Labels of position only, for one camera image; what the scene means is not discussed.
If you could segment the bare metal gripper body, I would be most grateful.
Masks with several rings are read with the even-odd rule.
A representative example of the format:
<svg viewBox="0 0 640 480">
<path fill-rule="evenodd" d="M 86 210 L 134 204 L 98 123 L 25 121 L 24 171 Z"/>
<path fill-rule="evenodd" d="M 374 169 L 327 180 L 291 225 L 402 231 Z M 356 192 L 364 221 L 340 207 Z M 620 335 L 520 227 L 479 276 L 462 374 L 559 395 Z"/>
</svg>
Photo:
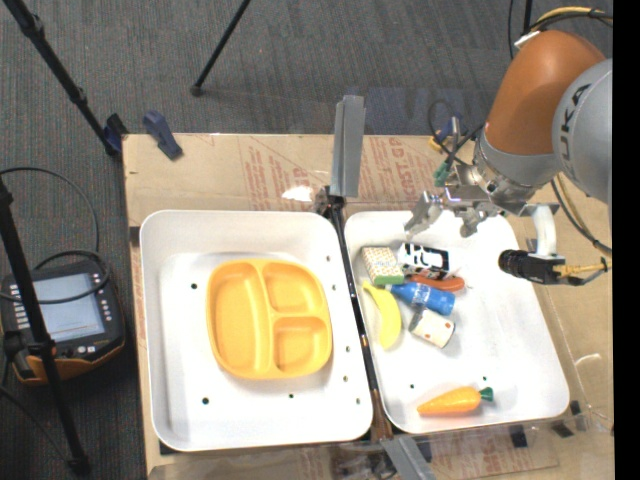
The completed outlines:
<svg viewBox="0 0 640 480">
<path fill-rule="evenodd" d="M 482 164 L 456 165 L 444 185 L 445 201 L 455 211 L 475 210 L 519 215 L 531 198 L 531 187 L 508 179 Z"/>
</svg>

